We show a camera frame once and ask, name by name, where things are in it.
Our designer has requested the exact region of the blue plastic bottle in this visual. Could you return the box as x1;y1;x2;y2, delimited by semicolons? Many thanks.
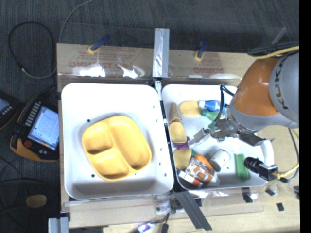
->
198;99;227;114

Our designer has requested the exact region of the white plastic tray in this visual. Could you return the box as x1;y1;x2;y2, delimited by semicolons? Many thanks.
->
60;82;175;200
161;83;276;192

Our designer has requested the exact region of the yellow divided plate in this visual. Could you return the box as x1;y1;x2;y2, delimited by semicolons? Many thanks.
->
81;115;153;182

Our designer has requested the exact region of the purple toy food piece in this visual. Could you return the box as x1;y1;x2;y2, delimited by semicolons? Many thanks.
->
173;137;190;151

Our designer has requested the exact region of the green plastic bottle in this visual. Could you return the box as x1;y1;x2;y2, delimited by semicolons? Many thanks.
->
201;109;226;121

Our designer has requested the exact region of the brown cardboard board red print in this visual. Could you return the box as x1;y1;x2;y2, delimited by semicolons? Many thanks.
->
56;42;300;229

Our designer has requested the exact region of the brown waffle cone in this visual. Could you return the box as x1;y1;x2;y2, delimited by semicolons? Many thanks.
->
169;102;182;124

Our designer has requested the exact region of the yellow round biscuit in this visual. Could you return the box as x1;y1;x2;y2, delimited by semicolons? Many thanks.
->
179;100;203;117

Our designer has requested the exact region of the black cylinder on white bracket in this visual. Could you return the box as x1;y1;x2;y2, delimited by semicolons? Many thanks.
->
243;139;279;182

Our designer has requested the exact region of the yellow oval toy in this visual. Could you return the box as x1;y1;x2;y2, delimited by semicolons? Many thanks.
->
26;194;48;209

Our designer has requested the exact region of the red and white small carton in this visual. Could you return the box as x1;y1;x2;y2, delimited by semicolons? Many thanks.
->
177;169;204;189

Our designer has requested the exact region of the green block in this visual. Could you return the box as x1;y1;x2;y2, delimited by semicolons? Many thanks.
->
234;153;251;181

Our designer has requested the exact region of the orange and white carton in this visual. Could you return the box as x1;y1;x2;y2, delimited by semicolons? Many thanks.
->
185;162;221;187

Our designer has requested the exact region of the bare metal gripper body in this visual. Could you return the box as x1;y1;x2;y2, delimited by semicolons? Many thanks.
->
210;118;244;142

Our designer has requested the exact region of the orange carrot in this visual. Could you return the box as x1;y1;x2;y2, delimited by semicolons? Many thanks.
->
191;153;215;172

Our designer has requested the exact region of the white can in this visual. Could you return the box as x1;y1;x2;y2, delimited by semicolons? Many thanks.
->
209;149;231;172

